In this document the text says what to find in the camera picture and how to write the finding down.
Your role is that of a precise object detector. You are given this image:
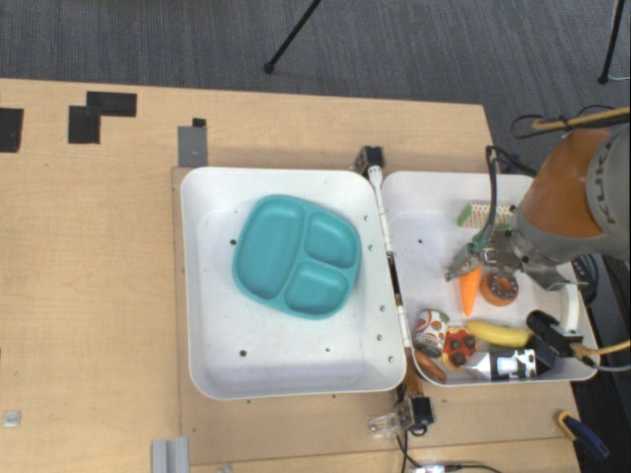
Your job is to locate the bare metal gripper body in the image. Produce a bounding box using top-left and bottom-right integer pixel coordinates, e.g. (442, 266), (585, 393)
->
(471, 228), (532, 267)

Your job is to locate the orange carrot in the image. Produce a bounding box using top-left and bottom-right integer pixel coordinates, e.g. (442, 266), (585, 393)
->
(458, 262), (484, 317)

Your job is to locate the brown doughnut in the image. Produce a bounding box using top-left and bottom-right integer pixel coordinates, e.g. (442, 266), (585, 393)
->
(478, 270), (521, 308)

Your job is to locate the white plastic tray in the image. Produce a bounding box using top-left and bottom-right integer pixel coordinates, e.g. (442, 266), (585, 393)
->
(382, 170), (602, 388)
(178, 166), (408, 402)

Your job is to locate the green and white packet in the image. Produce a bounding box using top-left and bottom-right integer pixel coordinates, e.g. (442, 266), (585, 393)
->
(455, 202), (515, 231)

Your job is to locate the yellow banana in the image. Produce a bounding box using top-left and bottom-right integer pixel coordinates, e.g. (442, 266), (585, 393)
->
(464, 318), (535, 349)

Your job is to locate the white and red can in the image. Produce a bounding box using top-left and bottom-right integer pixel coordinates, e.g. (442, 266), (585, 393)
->
(412, 308), (452, 360)

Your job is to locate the slice of pizza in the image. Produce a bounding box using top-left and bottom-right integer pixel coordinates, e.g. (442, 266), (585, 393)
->
(439, 326), (479, 372)

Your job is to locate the thin black and white rod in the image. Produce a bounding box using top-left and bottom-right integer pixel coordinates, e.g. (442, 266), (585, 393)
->
(366, 164), (413, 350)

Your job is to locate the white and black carton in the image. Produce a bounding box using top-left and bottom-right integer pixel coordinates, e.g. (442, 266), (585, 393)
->
(462, 347), (539, 382)

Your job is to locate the brown sausage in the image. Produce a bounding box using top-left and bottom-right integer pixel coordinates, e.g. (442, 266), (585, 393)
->
(413, 348), (449, 383)

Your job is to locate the blue divided plate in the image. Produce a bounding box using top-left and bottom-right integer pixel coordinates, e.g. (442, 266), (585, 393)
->
(231, 193), (365, 321)

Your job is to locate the black tripod leg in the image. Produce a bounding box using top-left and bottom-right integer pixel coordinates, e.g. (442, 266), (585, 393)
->
(596, 0), (631, 86)
(262, 0), (347, 75)

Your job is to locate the black cylinder on white bracket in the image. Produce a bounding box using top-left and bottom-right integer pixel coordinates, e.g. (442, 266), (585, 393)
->
(526, 282), (587, 370)

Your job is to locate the black block with thin wires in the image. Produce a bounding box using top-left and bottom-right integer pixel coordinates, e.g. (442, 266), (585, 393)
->
(395, 394), (438, 437)
(354, 145), (386, 172)

